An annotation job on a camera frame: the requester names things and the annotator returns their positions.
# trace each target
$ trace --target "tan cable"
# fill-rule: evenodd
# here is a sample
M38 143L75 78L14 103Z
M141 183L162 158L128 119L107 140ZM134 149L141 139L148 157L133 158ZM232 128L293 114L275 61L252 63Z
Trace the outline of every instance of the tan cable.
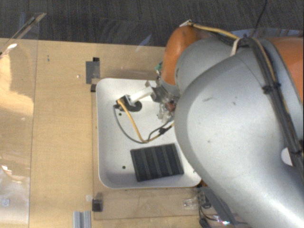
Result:
M226 35L226 36L228 36L228 37L230 37L232 39L239 39L238 36L236 36L236 35L228 32L226 30L223 30L223 29L213 28L213 27L207 27L207 26L203 26L203 25L199 25L199 24L194 24L191 21L188 21L186 23L186 25L192 26L192 27L197 28L197 29L202 29L202 30L205 30L205 31L220 33L220 34Z
M238 42L241 40L241 38L239 39L236 39L234 42L233 42L233 46L232 46L232 50L231 50L231 54L230 56L234 56L236 53L237 53L237 48L238 48Z

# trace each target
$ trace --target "black bracket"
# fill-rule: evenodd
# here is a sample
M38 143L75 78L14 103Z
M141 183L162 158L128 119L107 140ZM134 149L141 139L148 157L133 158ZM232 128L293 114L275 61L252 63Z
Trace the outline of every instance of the black bracket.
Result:
M135 102L135 106L130 105L128 96L123 96L122 99L124 101L125 107L128 109L129 112L139 112L143 107L140 101Z
M104 201L102 192L97 193L96 197L92 199L92 211L102 212L104 209Z
M96 92L96 85L91 85L91 93L94 93Z

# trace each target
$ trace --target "white tray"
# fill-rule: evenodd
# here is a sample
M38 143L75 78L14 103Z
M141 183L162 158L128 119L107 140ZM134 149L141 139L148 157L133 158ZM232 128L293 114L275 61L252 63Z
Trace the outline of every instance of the white tray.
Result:
M139 144L129 140L121 132L115 121L113 113L115 101L124 95L132 95L145 88L145 82L145 80L106 78L97 84L99 178L105 186L113 189L196 186L200 182L200 177L181 152L175 137L174 128L150 143ZM141 103L143 105L141 111L131 114L142 137L146 139L152 130L162 125L162 122L157 118L158 103L153 102L150 97L142 99ZM116 113L125 131L132 138L138 139L126 114L122 113L119 116L118 110L116 110ZM168 143L176 145L184 174L138 182L130 150Z

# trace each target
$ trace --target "metal bracket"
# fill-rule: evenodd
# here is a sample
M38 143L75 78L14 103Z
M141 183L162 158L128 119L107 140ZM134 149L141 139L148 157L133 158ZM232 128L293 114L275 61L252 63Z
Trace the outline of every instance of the metal bracket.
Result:
M100 61L94 57L92 62L85 63L86 83L91 84L92 78L100 78Z
M73 225L74 228L91 228L91 211L73 213Z

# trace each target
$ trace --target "cable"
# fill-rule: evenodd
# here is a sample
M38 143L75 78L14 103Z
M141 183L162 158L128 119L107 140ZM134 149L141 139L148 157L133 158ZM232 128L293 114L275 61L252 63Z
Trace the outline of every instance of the cable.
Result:
M232 46L232 50L231 50L231 53L230 53L230 56L231 56L231 57L234 56L234 55L236 54L237 48L238 48L238 43L239 43L240 40L241 40L241 38L236 39L236 40L234 41L233 46Z
M119 105L120 105L122 108L123 108L123 106L125 107L124 103L123 103L120 99L117 100L117 103L118 103L118 101L120 102ZM139 133L139 130L138 130L138 128L137 128L137 126L136 126L136 124L135 124L135 122L134 122L134 119L132 118L131 114L129 113L129 111L128 111L128 109L127 109L126 107L125 107L125 109L127 110L127 111L125 111L125 112L126 112L127 116L129 117L129 119L130 119L130 121L131 121L133 127L134 127L134 126L136 127L136 128L134 128L135 131L136 131L136 133L137 133L137 132ZM117 118L117 115L116 115L115 105L113 105L113 112L114 112L115 120L116 120L116 122L117 122L117 124L118 124L120 130L123 132L123 134L124 134L128 139L132 140L132 141L135 142L135 143L140 143L140 144L141 144L141 143L149 143L149 142L151 142L151 141L157 139L159 136L165 134L165 132L167 132L169 129L171 129L171 128L174 126L174 123L172 123L169 127L163 128L165 125L167 125L167 124L169 123L169 122L166 122L166 123L163 124L162 126L156 128L156 129L154 129L154 130L149 134L149 137L148 137L147 140L144 140L144 139L141 137L141 141L138 141L138 140L135 140L135 139L133 139L132 137L130 137L130 136L125 132L125 130L123 129L123 127L121 126L121 124L120 124L120 122L119 122L119 120L118 120L118 118ZM159 130L160 133L159 133L158 135L154 136L153 138L151 138L151 135L152 135L154 132L156 132L157 130Z
M222 42L224 42L226 45L228 46L233 46L233 42L235 41L235 39L232 39L230 37L224 36L222 34L218 34L215 32L212 32L216 37L219 38L219 40L221 40Z
M150 141L150 138L151 138L151 135L153 134L153 133L155 133L156 131L158 131L158 130L160 130L161 128L163 128L165 125L167 125L169 123L169 121L167 121L165 124L163 124L162 126L160 126L159 128L156 128L156 129L154 129L150 134L149 134L149 137L148 137L148 141Z
M131 138L131 137L124 131L123 127L120 125L120 122L119 122L119 120L118 120L118 118L117 118L116 110L115 110L115 105L113 105L113 112L114 112L115 120L116 120L116 122L117 122L117 124L118 124L120 130L123 132L123 134L124 134L128 139L132 140L132 141L135 142L135 143L143 143L143 142L139 142L139 141L137 141L137 140Z
M261 13L260 13L260 15L259 15L257 21L256 21L256 26L255 26L255 30L254 30L253 35L255 34L255 32L256 32L256 30L257 30L257 27L258 27L258 25L259 25L259 23L260 23L260 20L261 20L263 14L264 14L264 12L265 12L266 5L267 5L267 0L265 0L263 9L262 9L262 11L261 11Z
M293 125L288 106L280 89L280 84L277 80L276 72L274 71L262 44L257 39L243 38L242 40L246 42L254 52L266 83L266 86L263 87L264 93L271 97L274 110L287 142L292 162L297 168L301 180L304 184L303 155L299 155L299 153L302 151L302 147L300 146L300 142L297 137L295 126Z
M202 215L203 215L206 219L209 219L209 220L213 220L213 221L218 222L217 219L208 217L208 216L204 213L203 207L200 206L200 208L199 208L199 218L200 218L200 219L202 218Z
M191 21L187 21L186 25L192 26L192 27L197 28L197 29L202 29L202 30L205 30L205 31L216 32L216 33L219 33L219 34L223 34L223 35L225 35L229 38L232 38L232 39L238 39L239 38L238 36L228 32L226 30L219 29L219 28L213 28L213 27L207 27L207 26L203 26L203 25L199 25L199 24L194 24Z
M127 109L127 107L124 105L124 103L122 102L121 99L118 99L117 100L117 103L123 108L123 110L125 111L125 113L127 114L128 118L130 119L131 123L132 123L132 126L134 128L134 130L136 131L136 134L138 136L138 138L143 142L143 143L148 143L148 141L144 140L136 126L136 123L135 121L133 120L131 114L129 113L129 110Z

